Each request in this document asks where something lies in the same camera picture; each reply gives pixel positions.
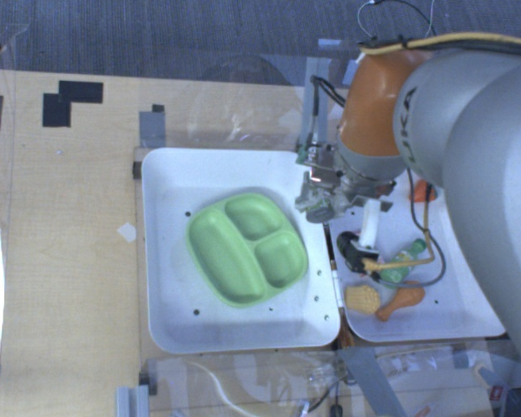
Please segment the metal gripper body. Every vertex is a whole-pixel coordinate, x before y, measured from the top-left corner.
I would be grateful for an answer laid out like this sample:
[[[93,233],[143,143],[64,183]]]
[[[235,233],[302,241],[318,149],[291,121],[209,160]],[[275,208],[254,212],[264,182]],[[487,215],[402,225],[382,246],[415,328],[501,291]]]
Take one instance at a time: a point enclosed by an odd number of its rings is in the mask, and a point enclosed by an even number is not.
[[[308,167],[316,192],[333,197],[335,210],[348,210],[359,193],[360,175],[344,160],[337,148],[329,143],[311,143],[302,147],[302,164]]]

